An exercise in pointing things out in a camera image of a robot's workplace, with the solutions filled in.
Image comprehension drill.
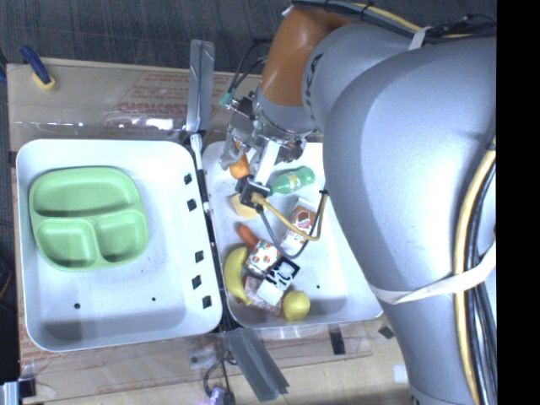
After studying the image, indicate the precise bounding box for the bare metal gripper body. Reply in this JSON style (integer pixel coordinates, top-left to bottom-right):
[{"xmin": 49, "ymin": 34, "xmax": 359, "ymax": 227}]
[{"xmin": 225, "ymin": 93, "xmax": 314, "ymax": 164}]

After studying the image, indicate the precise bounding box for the orange toy fruit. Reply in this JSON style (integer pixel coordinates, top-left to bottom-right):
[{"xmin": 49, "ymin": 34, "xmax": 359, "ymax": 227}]
[{"xmin": 229, "ymin": 152, "xmax": 251, "ymax": 181}]

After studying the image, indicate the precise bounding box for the green plastic bottle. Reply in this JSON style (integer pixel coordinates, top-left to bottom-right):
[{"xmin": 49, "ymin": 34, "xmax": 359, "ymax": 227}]
[{"xmin": 269, "ymin": 165, "xmax": 316, "ymax": 197}]

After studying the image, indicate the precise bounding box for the pale yellow toy biscuit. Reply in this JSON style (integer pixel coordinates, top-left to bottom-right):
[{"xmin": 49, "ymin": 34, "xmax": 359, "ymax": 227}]
[{"xmin": 229, "ymin": 192, "xmax": 261, "ymax": 220}]

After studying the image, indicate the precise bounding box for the orange carrot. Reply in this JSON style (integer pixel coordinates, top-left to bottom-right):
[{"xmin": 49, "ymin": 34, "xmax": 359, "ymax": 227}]
[{"xmin": 236, "ymin": 224, "xmax": 261, "ymax": 249}]

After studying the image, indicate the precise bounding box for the white and brown carton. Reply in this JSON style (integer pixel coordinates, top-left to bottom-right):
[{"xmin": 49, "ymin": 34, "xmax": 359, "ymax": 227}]
[{"xmin": 279, "ymin": 197, "xmax": 318, "ymax": 253}]

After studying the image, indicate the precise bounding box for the white can with red print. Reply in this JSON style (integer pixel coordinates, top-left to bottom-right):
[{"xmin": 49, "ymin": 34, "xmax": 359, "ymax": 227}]
[{"xmin": 244, "ymin": 239, "xmax": 283, "ymax": 278}]

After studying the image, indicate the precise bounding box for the yellow banana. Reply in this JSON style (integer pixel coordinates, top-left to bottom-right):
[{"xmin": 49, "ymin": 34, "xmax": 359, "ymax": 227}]
[{"xmin": 222, "ymin": 246, "xmax": 253, "ymax": 308}]

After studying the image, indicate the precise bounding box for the black and white carton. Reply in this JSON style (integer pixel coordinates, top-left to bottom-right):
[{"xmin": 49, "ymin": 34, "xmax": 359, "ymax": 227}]
[{"xmin": 256, "ymin": 256, "xmax": 302, "ymax": 306}]

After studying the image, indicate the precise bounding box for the red and white packet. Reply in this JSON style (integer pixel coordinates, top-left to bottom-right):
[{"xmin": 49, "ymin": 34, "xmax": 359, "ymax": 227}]
[{"xmin": 242, "ymin": 275, "xmax": 284, "ymax": 316}]

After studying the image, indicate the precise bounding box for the white plastic tray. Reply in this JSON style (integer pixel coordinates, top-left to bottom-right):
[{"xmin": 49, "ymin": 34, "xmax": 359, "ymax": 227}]
[
  {"xmin": 201, "ymin": 139, "xmax": 386, "ymax": 331},
  {"xmin": 15, "ymin": 138, "xmax": 224, "ymax": 353}
]

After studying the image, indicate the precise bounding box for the brown cardboard board red print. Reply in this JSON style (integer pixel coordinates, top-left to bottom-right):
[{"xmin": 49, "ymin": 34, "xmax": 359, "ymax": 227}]
[{"xmin": 6, "ymin": 57, "xmax": 408, "ymax": 405}]

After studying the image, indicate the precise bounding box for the green divided plate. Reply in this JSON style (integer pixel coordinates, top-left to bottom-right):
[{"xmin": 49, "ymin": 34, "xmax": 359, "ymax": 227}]
[{"xmin": 28, "ymin": 165, "xmax": 149, "ymax": 273}]

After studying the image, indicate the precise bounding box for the yellow lemon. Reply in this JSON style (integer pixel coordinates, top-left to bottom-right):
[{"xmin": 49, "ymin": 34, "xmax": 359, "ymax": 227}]
[{"xmin": 281, "ymin": 289, "xmax": 312, "ymax": 322}]

